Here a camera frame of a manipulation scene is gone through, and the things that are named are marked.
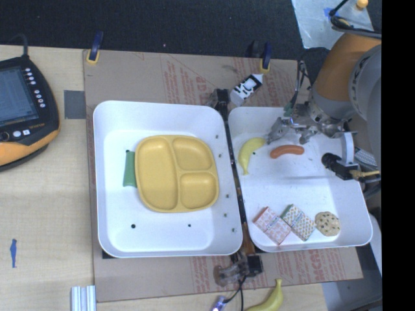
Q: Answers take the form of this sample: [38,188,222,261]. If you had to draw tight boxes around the black block with thin wires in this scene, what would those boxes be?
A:
[210,88,231,110]
[247,254,264,277]

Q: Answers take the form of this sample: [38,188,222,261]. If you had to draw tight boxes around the black and white milk carton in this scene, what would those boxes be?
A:
[229,73,264,108]

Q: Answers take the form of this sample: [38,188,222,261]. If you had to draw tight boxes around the green flat rectangular piece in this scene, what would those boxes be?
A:
[122,150,137,189]

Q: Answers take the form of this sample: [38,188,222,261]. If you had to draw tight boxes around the yellow banana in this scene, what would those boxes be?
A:
[237,137,267,176]
[245,278,284,311]

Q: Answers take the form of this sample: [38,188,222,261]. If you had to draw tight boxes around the brown cardboard board red print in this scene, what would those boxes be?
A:
[82,49,364,303]

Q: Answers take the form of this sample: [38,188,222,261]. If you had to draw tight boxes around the yellow divided plate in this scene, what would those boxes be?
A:
[134,135,220,214]

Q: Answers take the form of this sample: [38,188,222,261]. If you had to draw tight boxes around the green topped patterned carton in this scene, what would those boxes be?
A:
[279,203,316,242]

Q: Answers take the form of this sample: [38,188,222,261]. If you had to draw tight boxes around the orange patterned carton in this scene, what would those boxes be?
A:
[252,206,292,247]

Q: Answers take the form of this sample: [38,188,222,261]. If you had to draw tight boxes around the black cylinder on white bracket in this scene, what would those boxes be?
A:
[321,131,361,181]

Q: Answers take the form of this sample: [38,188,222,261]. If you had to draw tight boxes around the white plastic tray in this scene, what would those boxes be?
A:
[93,100,244,259]
[227,106,374,253]

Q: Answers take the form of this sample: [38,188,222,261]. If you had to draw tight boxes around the orange sausage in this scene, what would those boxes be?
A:
[269,144,305,160]

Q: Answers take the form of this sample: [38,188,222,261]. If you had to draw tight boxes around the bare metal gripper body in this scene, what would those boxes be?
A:
[289,103,350,139]

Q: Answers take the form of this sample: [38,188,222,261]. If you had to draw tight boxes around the chocolate chip biscuit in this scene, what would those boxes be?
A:
[314,211,342,237]

